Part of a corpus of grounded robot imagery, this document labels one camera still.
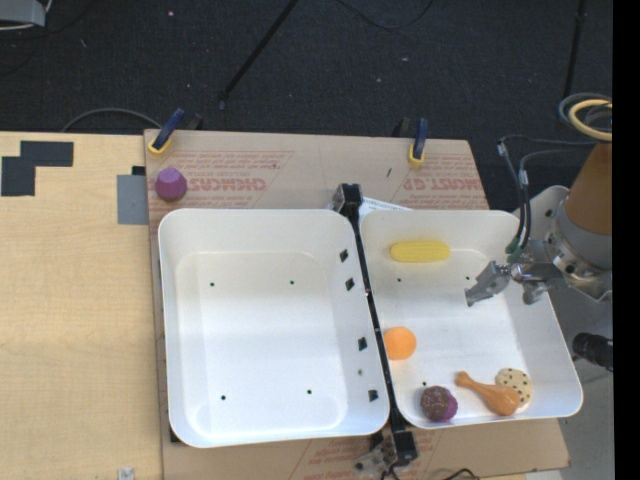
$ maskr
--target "wire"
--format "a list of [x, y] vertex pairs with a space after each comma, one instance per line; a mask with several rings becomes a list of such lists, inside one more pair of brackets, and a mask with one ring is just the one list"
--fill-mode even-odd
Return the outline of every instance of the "wire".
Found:
[[[611, 119], [612, 111], [608, 108], [608, 105], [598, 105], [589, 109], [587, 115], [584, 118], [584, 123], [591, 125], [594, 121], [599, 119], [608, 118]], [[597, 130], [607, 131], [608, 128], [596, 128]]]
[[408, 23], [404, 23], [403, 25], [381, 25], [380, 23], [376, 23], [375, 21], [373, 21], [371, 18], [366, 16], [363, 12], [361, 12], [358, 9], [356, 9], [354, 6], [352, 6], [351, 4], [345, 2], [344, 0], [335, 0], [335, 1], [340, 3], [340, 4], [342, 4], [342, 5], [344, 5], [348, 9], [351, 9], [358, 16], [360, 16], [363, 20], [365, 20], [370, 25], [373, 25], [374, 27], [378, 27], [378, 28], [381, 28], [383, 30], [398, 30], [398, 29], [405, 28], [405, 27], [408, 27], [410, 25], [413, 25], [414, 23], [416, 23], [419, 20], [421, 20], [424, 17], [424, 15], [427, 14], [427, 12], [429, 11], [429, 8], [433, 4], [434, 0], [429, 0], [427, 5], [425, 6], [425, 8], [420, 12], [420, 14], [418, 16], [416, 16], [414, 19], [412, 19]]
[[392, 476], [393, 480], [400, 480], [400, 478], [398, 478], [398, 475], [394, 470], [394, 466], [391, 466], [389, 468], [389, 471], [383, 471], [382, 476], [380, 477], [380, 480], [384, 480], [385, 478], [387, 478], [387, 476]]
[[145, 116], [144, 114], [140, 114], [139, 112], [135, 112], [133, 110], [127, 110], [126, 108], [115, 108], [115, 107], [105, 107], [105, 108], [98, 108], [95, 110], [90, 110], [89, 112], [85, 112], [84, 114], [80, 114], [78, 117], [74, 117], [71, 121], [69, 121], [67, 124], [65, 124], [62, 127], [62, 130], [60, 130], [61, 133], [66, 132], [69, 128], [71, 128], [71, 126], [73, 126], [74, 124], [76, 124], [78, 121], [84, 119], [85, 117], [89, 117], [92, 116], [94, 114], [101, 114], [101, 113], [108, 113], [108, 112], [113, 112], [113, 113], [123, 113], [123, 114], [129, 114], [132, 115], [134, 117], [138, 117], [144, 121], [147, 121], [148, 123], [153, 124], [156, 128], [162, 128], [162, 125], [160, 123], [158, 123], [157, 121], [155, 121], [154, 119], [151, 119], [150, 117]]
[[[26, 41], [26, 40], [34, 40], [34, 39], [45, 41], [51, 34], [57, 34], [59, 32], [62, 32], [63, 30], [66, 30], [67, 28], [71, 27], [72, 25], [77, 23], [79, 20], [81, 20], [91, 10], [91, 8], [95, 5], [97, 1], [98, 0], [90, 0], [89, 3], [70, 22], [62, 25], [57, 29], [51, 29], [50, 22], [49, 20], [47, 20], [45, 22], [44, 30], [42, 30], [39, 33], [36, 33], [36, 34], [28, 33], [26, 35], [9, 34], [8, 36], [7, 35], [3, 36], [0, 34], [0, 41], [11, 41], [12, 43], [17, 41]], [[31, 59], [33, 59], [36, 53], [38, 53], [42, 49], [42, 46], [43, 46], [43, 43], [37, 44], [30, 52], [27, 53], [26, 57], [21, 62], [19, 62], [18, 64], [9, 66], [4, 71], [0, 71], [0, 76], [6, 76], [12, 73], [15, 73], [20, 68], [27, 65], [31, 61]], [[0, 61], [0, 66], [6, 66], [6, 65], [7, 64]]]
[[607, 102], [612, 102], [609, 96], [605, 96], [603, 94], [599, 94], [596, 92], [579, 92], [576, 94], [572, 94], [570, 96], [567, 96], [563, 100], [561, 100], [560, 103], [558, 104], [558, 116], [560, 117], [562, 122], [569, 127], [573, 127], [573, 124], [569, 120], [567, 109], [576, 103], [579, 103], [581, 101], [588, 100], [588, 99], [598, 99], [598, 100], [606, 100]]
[[578, 131], [581, 131], [582, 133], [584, 133], [585, 135], [588, 135], [589, 137], [611, 142], [613, 139], [612, 132], [603, 132], [603, 131], [597, 130], [596, 128], [593, 128], [591, 126], [584, 124], [582, 121], [580, 121], [580, 119], [578, 119], [578, 116], [577, 116], [578, 111], [584, 108], [594, 108], [594, 107], [599, 109], [606, 108], [606, 109], [613, 110], [613, 103], [605, 99], [591, 99], [591, 100], [581, 101], [580, 103], [576, 103], [569, 109], [569, 114], [568, 114], [569, 122]]
[[[51, 5], [53, 4], [53, 0], [49, 0], [44, 6], [44, 13], [47, 15], [49, 13], [49, 9], [51, 9]], [[33, 23], [24, 23], [22, 25], [9, 25], [6, 27], [0, 27], [0, 32], [8, 31], [8, 30], [25, 30], [28, 28], [33, 28], [35, 25]]]
[[480, 480], [480, 478], [479, 478], [479, 477], [477, 477], [477, 476], [473, 473], [473, 471], [471, 471], [470, 469], [467, 469], [467, 468], [462, 468], [462, 469], [460, 469], [460, 470], [456, 471], [453, 475], [448, 476], [447, 478], [443, 478], [442, 480], [453, 480], [454, 478], [457, 478], [457, 477], [459, 477], [460, 475], [462, 475], [462, 474], [464, 474], [464, 473], [467, 473], [468, 475], [471, 475], [471, 478], [472, 478], [473, 480]]
[[521, 139], [521, 140], [526, 140], [528, 142], [532, 142], [535, 144], [553, 144], [555, 146], [568, 146], [568, 147], [582, 147], [582, 146], [592, 147], [595, 144], [597, 144], [597, 141], [593, 141], [593, 140], [563, 141], [563, 140], [544, 139], [544, 138], [531, 138], [531, 137], [527, 137], [526, 135], [507, 135], [500, 138], [497, 141], [498, 153], [507, 164], [507, 168], [509, 169], [509, 174], [514, 180], [516, 193], [518, 196], [518, 207], [520, 210], [518, 229], [511, 243], [507, 246], [507, 250], [506, 250], [506, 252], [510, 254], [510, 260], [515, 261], [519, 257], [519, 255], [524, 251], [524, 248], [527, 246], [529, 242], [530, 233], [531, 233], [531, 198], [529, 194], [529, 182], [527, 179], [525, 164], [531, 158], [536, 156], [565, 153], [565, 152], [568, 152], [569, 150], [550, 149], [550, 150], [536, 151], [533, 153], [529, 153], [524, 157], [522, 157], [522, 159], [520, 160], [520, 171], [518, 175], [516, 174], [515, 168], [513, 167], [513, 163], [511, 162], [509, 151], [506, 146], [506, 142], [509, 139]]

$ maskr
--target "wooden table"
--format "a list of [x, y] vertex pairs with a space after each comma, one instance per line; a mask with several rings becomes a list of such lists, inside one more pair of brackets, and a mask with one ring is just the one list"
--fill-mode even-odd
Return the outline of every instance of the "wooden table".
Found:
[[[143, 138], [0, 132], [0, 156], [21, 141], [72, 142], [74, 159], [37, 167], [34, 196], [0, 197], [0, 479], [162, 479], [149, 230], [116, 204]], [[555, 420], [527, 428], [525, 467], [568, 465]]]

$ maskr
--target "plastic tray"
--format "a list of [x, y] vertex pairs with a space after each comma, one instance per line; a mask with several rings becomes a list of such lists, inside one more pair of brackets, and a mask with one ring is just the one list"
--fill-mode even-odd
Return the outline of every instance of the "plastic tray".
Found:
[[[416, 352], [390, 361], [402, 415], [421, 428], [504, 420], [564, 417], [582, 405], [582, 388], [548, 296], [522, 302], [522, 287], [507, 289], [469, 307], [465, 287], [504, 251], [518, 220], [492, 210], [374, 211], [361, 221], [361, 235], [382, 332], [405, 326], [417, 337]], [[389, 248], [407, 240], [440, 240], [451, 248], [434, 263], [394, 261]], [[473, 391], [457, 387], [461, 370], [493, 384], [498, 370], [521, 369], [533, 381], [531, 403], [512, 416], [492, 413]], [[458, 401], [449, 422], [434, 423], [420, 409], [425, 385], [448, 388]]]
[[169, 419], [199, 447], [369, 435], [389, 415], [349, 222], [179, 209], [158, 230]]

